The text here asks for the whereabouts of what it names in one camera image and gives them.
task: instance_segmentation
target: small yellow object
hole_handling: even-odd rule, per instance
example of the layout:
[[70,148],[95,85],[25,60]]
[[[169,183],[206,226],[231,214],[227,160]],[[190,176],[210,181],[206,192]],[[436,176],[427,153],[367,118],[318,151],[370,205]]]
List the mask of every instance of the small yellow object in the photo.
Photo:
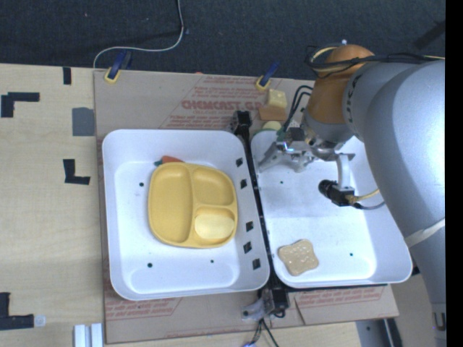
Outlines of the small yellow object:
[[117,71],[116,73],[116,76],[114,76],[113,79],[109,78],[109,72],[111,71],[111,67],[108,68],[108,70],[106,71],[106,73],[104,74],[104,80],[109,83],[109,84],[115,84],[116,81],[119,79],[119,76],[121,74],[121,71]]
[[223,215],[202,214],[195,218],[195,231],[203,239],[222,240],[234,229],[234,220]]
[[268,121],[263,126],[262,129],[271,129],[278,131],[281,128],[281,124],[278,121]]
[[192,163],[160,165],[148,194],[151,232],[165,244],[189,248],[219,247],[237,230],[237,196],[222,171]]
[[267,104],[269,106],[286,108],[288,106],[286,94],[284,93],[284,91],[269,89]]
[[260,84],[260,81],[261,81],[262,79],[263,79],[263,75],[260,76],[260,77],[258,78],[258,80],[255,82],[255,88],[258,89],[259,91],[266,91],[266,90],[268,89],[268,87],[270,86],[270,82],[271,82],[271,81],[270,81],[270,80],[267,81],[267,83],[266,83],[264,86],[262,86],[262,85]]
[[293,276],[315,269],[319,263],[313,245],[307,239],[299,240],[289,246],[280,247],[278,257]]

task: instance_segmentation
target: dark carpet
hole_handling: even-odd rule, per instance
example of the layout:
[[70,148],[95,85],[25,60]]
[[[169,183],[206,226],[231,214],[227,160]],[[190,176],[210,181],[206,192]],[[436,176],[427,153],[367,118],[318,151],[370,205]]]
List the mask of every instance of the dark carpet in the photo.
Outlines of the dark carpet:
[[[308,46],[342,39],[376,54],[445,56],[446,0],[181,0],[185,35],[132,69],[314,78]],[[110,46],[163,48],[179,34],[175,0],[0,0],[0,62],[92,67]],[[105,53],[108,67],[117,51]]]

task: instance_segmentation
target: blue clamp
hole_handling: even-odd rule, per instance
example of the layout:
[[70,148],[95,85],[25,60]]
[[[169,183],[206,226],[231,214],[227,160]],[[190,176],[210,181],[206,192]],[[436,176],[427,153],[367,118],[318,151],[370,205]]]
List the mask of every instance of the blue clamp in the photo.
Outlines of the blue clamp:
[[123,49],[117,54],[116,60],[112,67],[104,75],[104,80],[107,83],[114,84],[119,79],[121,69],[129,69],[132,63],[132,52],[127,49]]
[[265,91],[268,89],[268,86],[270,86],[270,78],[276,72],[279,65],[280,65],[280,62],[275,61],[274,63],[272,63],[268,71],[258,78],[257,82],[255,83],[255,86],[258,90]]

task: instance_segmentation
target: cardboard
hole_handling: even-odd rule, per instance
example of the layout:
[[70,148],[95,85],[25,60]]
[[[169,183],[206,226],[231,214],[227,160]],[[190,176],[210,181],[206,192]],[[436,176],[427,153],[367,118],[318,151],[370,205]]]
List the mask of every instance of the cardboard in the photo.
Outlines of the cardboard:
[[[104,73],[94,71],[93,80],[106,342],[254,330],[255,322],[242,321],[241,308],[253,303],[257,292],[150,301],[128,301],[116,294],[109,280],[101,143],[115,129],[230,129],[233,113],[238,110],[250,111],[251,131],[256,132],[264,123],[258,109],[266,103],[266,93],[255,89],[255,78],[251,77],[124,71],[110,85],[104,81]],[[272,88],[284,91],[288,98],[300,85],[307,85],[307,81],[272,81]],[[289,296],[291,306],[286,316],[270,320],[272,328],[398,315],[390,286],[294,292]]]

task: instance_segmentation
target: yellow divided plate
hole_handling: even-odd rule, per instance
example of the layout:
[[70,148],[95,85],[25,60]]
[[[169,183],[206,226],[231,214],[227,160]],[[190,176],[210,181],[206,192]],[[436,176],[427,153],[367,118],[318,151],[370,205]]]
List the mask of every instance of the yellow divided plate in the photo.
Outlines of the yellow divided plate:
[[191,163],[160,165],[148,195],[150,229],[163,243],[212,248],[237,231],[237,195],[222,171]]

